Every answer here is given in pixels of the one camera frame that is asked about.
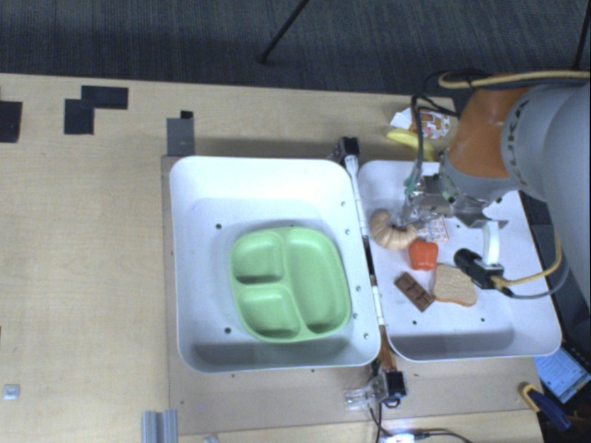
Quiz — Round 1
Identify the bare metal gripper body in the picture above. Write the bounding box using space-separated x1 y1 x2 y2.
399 173 463 228

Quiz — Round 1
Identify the white and orange packet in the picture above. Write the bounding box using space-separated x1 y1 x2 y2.
415 216 451 245

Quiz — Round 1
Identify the tan toy croissant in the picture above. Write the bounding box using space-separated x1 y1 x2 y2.
369 209 419 251

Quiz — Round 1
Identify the orange toy pepper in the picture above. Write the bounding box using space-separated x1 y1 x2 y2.
408 239 440 271

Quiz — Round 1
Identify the yellow banana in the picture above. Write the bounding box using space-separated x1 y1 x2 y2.
386 128 438 162

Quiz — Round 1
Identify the thin black and white rod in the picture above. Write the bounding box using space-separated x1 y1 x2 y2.
344 153 392 371

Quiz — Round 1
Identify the white and orange carton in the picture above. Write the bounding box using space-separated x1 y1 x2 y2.
392 107 457 141

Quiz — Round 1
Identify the tan toy bread slice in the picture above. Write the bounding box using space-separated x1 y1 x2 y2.
428 264 478 307

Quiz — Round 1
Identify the brown toy chocolate bar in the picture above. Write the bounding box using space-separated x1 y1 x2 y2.
393 271 436 313

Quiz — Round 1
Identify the black block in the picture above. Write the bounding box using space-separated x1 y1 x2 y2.
384 370 409 399
338 136 361 159

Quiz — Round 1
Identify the white plastic tray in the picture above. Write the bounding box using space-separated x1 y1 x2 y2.
357 159 563 363
168 155 382 374

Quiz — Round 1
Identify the green divided plate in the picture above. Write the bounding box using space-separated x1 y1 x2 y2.
229 227 353 343

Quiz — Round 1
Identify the black cylinder on white bracket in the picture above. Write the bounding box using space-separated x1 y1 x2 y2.
452 219 505 291

